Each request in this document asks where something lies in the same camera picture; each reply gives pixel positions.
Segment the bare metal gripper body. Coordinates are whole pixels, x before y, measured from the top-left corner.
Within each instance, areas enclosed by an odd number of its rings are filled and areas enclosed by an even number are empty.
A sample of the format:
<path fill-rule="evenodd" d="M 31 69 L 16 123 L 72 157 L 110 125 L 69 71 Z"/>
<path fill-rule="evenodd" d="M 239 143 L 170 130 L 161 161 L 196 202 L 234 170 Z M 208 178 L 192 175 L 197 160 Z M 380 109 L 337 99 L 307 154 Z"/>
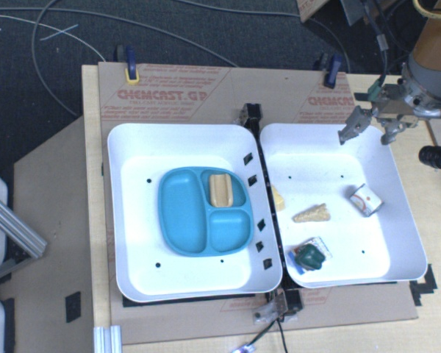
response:
<path fill-rule="evenodd" d="M 404 82 L 385 84 L 376 91 L 375 118 L 397 119 L 409 116 L 423 120 L 441 119 L 441 88 Z"/>

